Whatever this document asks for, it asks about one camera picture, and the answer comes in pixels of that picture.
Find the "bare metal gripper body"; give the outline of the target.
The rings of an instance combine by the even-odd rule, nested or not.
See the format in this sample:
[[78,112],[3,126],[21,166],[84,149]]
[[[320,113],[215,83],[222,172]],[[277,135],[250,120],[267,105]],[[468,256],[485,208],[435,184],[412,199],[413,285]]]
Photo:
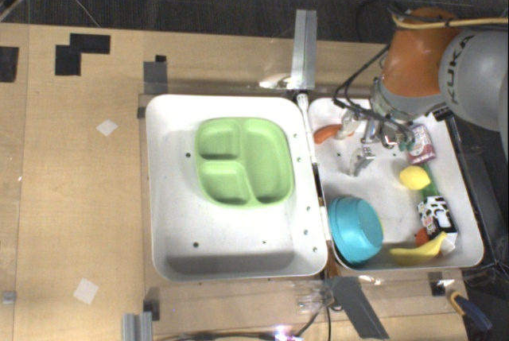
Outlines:
[[366,121],[362,145],[381,144],[381,133],[395,135],[398,146],[411,147],[414,144],[414,132],[408,126],[396,122],[389,114],[378,114],[372,108],[361,108],[363,120]]

